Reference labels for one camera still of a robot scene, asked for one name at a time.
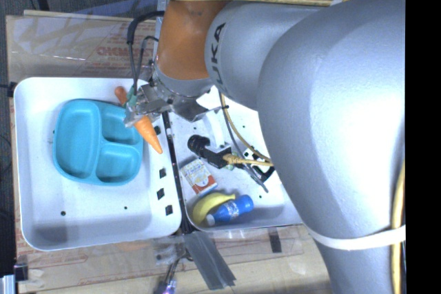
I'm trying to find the black cylinder on white bracket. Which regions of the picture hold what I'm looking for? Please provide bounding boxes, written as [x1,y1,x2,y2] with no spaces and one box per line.
[187,112,233,170]

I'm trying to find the white plastic tray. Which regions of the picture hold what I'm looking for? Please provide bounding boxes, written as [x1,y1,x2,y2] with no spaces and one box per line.
[13,76,183,252]
[167,85,305,233]

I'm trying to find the blue divided plate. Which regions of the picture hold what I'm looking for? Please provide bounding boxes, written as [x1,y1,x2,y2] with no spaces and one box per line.
[52,98,145,187]

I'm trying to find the blue bottle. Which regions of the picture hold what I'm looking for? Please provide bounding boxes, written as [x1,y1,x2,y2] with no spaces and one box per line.
[205,194,255,227]

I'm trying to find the thin black rod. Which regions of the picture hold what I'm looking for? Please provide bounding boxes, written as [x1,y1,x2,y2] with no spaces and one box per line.
[161,110,189,235]

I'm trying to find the white and red carton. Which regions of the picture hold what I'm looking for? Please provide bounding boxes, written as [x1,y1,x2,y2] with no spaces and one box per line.
[179,158,218,196]

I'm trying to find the orange toy carrot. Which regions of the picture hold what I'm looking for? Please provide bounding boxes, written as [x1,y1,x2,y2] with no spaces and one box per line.
[114,85,164,155]

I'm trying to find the brown cardboard board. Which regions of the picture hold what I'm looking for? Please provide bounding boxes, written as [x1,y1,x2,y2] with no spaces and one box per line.
[4,9,334,294]

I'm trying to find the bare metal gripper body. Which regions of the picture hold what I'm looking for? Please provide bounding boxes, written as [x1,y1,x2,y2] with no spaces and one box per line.
[132,78,223,122]

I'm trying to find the yellow banana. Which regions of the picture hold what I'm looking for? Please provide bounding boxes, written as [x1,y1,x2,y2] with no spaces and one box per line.
[191,191,237,227]

